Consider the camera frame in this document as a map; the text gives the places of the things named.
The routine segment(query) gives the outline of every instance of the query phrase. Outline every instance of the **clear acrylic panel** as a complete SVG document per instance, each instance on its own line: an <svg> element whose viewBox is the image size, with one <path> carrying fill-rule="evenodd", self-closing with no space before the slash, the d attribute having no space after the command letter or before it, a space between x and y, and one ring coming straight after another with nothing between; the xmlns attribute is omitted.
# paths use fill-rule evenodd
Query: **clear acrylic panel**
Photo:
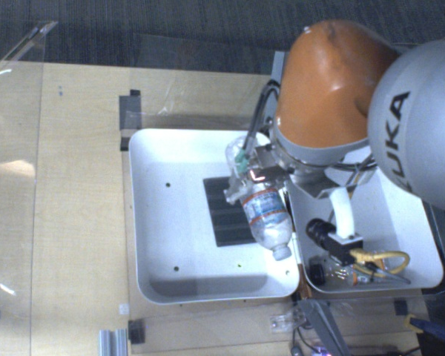
<svg viewBox="0 0 445 356"><path fill-rule="evenodd" d="M45 36L0 22L0 354L30 354L33 220Z"/></svg>
<svg viewBox="0 0 445 356"><path fill-rule="evenodd" d="M275 50L136 34L142 127L247 129ZM128 122L135 112L127 112Z"/></svg>

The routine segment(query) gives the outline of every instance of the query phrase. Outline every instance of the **table surface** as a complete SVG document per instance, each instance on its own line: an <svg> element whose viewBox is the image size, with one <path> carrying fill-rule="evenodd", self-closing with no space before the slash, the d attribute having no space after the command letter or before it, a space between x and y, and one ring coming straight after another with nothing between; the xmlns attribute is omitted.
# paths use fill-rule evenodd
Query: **table surface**
<svg viewBox="0 0 445 356"><path fill-rule="evenodd" d="M189 97L191 107L180 104L175 108L181 109L179 113L194 109L250 116L268 77L56 64L44 64L43 70L31 354L97 355L99 330L127 326L130 316L125 307L135 289L135 277L128 273L132 258L128 259L125 231L119 96L141 89L145 104L183 102ZM168 89L169 80L179 87ZM153 310L158 315L158 308ZM3 346L6 334L1 335L0 355L10 355ZM353 335L346 341L359 347L389 344L401 350L418 344L413 332ZM289 342L281 340L146 355L290 355L290 351Z"/></svg>

